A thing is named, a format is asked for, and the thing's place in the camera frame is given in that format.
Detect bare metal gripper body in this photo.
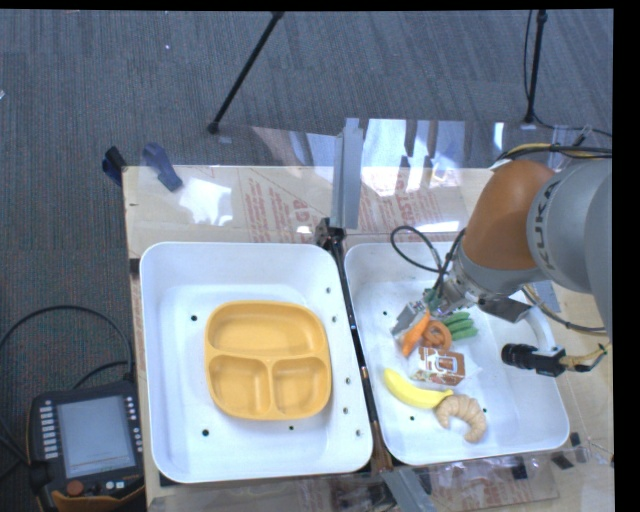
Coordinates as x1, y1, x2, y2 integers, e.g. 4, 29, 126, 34
424, 277, 482, 317

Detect orange carrot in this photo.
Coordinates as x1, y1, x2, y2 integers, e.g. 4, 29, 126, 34
400, 309, 432, 358

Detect green beans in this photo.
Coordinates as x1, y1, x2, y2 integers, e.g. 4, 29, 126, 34
441, 311, 479, 343

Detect orange pretzel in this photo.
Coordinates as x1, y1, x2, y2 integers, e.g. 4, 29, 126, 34
421, 319, 454, 352

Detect brown and white packet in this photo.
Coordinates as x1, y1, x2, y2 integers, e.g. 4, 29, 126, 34
408, 344, 482, 388

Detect yellow banana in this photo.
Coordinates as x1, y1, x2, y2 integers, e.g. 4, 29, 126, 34
383, 367, 455, 411

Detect beige croissant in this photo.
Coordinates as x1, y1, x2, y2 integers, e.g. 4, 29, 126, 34
433, 393, 488, 445

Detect white plastic tray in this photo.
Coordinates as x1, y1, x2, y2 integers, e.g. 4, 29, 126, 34
138, 241, 375, 485
343, 241, 572, 467

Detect yellow divided plate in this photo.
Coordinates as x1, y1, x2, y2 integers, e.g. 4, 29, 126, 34
203, 300, 334, 421

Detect brown cardboard board red print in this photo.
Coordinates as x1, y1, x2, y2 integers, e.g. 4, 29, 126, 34
122, 165, 614, 512

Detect black cylinder on white bracket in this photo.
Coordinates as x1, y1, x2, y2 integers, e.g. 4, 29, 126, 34
480, 297, 568, 378

